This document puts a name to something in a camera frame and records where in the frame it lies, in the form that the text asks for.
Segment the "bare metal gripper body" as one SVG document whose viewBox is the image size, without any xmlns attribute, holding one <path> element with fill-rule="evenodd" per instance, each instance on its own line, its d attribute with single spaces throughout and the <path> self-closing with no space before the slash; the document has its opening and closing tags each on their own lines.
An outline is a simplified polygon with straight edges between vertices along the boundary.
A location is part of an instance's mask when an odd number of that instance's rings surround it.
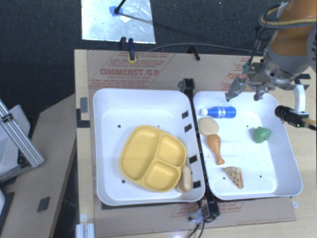
<svg viewBox="0 0 317 238">
<path fill-rule="evenodd" d="M 255 62 L 250 65 L 246 76 L 247 85 L 253 89 L 273 90 L 278 87 L 283 90 L 291 90 L 297 73 L 287 72 L 272 62 Z"/>
</svg>

